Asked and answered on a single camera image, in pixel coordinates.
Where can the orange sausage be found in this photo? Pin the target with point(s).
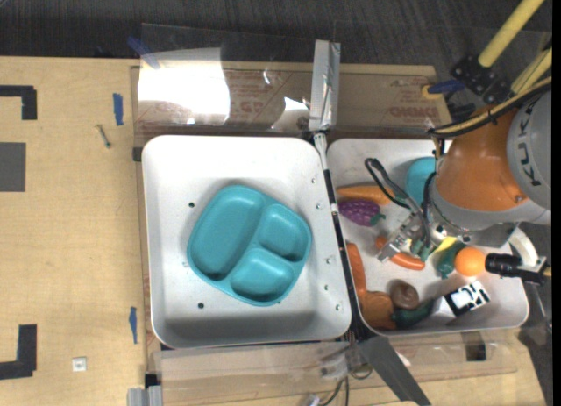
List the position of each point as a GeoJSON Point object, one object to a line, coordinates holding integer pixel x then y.
{"type": "Point", "coordinates": [409, 261]}

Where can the black and white cube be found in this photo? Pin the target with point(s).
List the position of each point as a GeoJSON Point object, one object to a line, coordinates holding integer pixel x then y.
{"type": "Point", "coordinates": [466, 299]}

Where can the long orange toy food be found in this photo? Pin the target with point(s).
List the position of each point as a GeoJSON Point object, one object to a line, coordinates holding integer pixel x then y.
{"type": "Point", "coordinates": [356, 268]}

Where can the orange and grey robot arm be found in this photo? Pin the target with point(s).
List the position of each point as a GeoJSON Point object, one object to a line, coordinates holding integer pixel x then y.
{"type": "Point", "coordinates": [477, 176]}

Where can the orange toy bread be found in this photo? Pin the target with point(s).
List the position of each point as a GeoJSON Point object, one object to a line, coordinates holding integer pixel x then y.
{"type": "Point", "coordinates": [379, 308]}

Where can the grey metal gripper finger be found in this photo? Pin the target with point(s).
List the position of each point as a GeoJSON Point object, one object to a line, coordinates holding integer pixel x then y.
{"type": "Point", "coordinates": [396, 237]}
{"type": "Point", "coordinates": [385, 254]}

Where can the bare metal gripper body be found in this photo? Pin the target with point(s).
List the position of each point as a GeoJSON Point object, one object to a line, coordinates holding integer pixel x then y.
{"type": "Point", "coordinates": [416, 233]}

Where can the small screw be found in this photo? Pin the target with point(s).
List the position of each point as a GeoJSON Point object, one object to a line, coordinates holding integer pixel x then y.
{"type": "Point", "coordinates": [103, 136]}

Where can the orange carrot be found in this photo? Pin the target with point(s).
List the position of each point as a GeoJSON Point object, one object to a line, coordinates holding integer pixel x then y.
{"type": "Point", "coordinates": [361, 194]}

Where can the orange ball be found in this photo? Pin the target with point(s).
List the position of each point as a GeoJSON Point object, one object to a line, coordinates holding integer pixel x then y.
{"type": "Point", "coordinates": [469, 261]}

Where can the black cylinder on white bracket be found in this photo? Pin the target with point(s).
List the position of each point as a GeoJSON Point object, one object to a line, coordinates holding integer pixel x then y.
{"type": "Point", "coordinates": [508, 264]}

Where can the white plastic tray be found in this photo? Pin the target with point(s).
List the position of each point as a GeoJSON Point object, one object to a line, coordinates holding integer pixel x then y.
{"type": "Point", "coordinates": [438, 321]}
{"type": "Point", "coordinates": [175, 220]}

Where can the small white square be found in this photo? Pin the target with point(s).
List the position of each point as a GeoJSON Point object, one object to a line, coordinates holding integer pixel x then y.
{"type": "Point", "coordinates": [79, 364]}

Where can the blue bowl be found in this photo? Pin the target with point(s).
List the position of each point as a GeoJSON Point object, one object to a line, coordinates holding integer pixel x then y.
{"type": "Point", "coordinates": [418, 176]}

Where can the blue divided plate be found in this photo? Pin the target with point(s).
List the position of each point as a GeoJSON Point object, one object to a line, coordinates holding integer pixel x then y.
{"type": "Point", "coordinates": [228, 229]}

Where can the brown doughnut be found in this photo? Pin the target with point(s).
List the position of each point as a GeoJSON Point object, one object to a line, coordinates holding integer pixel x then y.
{"type": "Point", "coordinates": [404, 294]}

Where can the purple grapes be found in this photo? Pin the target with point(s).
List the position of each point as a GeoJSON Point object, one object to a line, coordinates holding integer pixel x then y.
{"type": "Point", "coordinates": [359, 212]}

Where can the yellow and green toy corn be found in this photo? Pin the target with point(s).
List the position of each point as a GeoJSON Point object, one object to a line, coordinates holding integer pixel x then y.
{"type": "Point", "coordinates": [447, 257]}

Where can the dark green toy vegetable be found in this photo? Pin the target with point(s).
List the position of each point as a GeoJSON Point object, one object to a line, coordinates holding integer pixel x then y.
{"type": "Point", "coordinates": [412, 314]}

